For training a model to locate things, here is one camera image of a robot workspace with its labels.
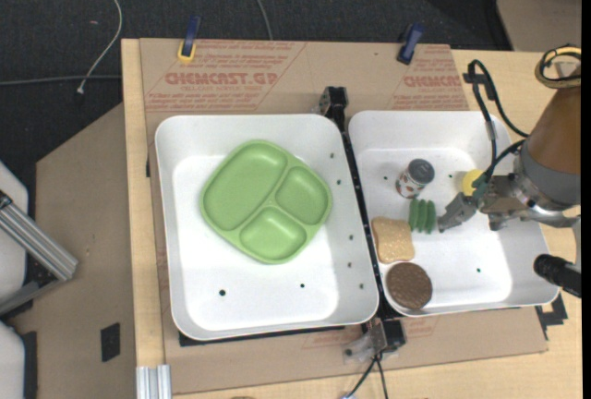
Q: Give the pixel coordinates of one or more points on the white plastic tray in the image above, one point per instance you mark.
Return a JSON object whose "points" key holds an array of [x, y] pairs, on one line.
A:
{"points": [[461, 268], [258, 295]]}

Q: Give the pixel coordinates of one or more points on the yellow round toy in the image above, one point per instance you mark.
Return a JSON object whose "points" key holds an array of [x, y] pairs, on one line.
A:
{"points": [[471, 179]]}

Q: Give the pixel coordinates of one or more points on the tan toy bread slice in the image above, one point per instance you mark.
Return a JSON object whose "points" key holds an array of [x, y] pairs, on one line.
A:
{"points": [[392, 240]]}

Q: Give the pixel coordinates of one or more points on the black cylinder on white bracket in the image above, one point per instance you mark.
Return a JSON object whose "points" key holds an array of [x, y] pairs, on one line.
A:
{"points": [[556, 270]]}

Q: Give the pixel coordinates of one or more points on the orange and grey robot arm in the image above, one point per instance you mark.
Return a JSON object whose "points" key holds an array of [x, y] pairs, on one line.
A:
{"points": [[554, 134]]}

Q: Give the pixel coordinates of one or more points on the green divided plate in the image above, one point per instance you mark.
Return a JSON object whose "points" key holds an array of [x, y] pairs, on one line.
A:
{"points": [[249, 184]]}

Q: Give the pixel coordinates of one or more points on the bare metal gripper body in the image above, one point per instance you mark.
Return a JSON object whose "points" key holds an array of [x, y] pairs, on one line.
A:
{"points": [[505, 196]]}

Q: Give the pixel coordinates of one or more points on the green ribbed toy vegetable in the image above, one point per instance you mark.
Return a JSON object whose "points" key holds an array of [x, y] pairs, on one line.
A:
{"points": [[422, 217]]}

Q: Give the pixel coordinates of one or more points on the brown cardboard board, red print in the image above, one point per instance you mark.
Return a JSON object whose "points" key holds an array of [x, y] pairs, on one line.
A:
{"points": [[286, 78]]}

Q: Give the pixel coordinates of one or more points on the brown round biscuit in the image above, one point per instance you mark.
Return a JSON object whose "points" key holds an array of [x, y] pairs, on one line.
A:
{"points": [[408, 285]]}

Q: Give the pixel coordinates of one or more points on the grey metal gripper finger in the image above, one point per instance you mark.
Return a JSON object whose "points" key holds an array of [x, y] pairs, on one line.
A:
{"points": [[457, 212], [499, 221]]}

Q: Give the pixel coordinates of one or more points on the small can with grey lid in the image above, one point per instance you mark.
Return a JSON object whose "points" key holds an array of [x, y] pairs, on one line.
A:
{"points": [[415, 177]]}

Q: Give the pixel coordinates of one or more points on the thin black rod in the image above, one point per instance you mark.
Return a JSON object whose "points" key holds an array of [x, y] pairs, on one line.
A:
{"points": [[362, 198]]}

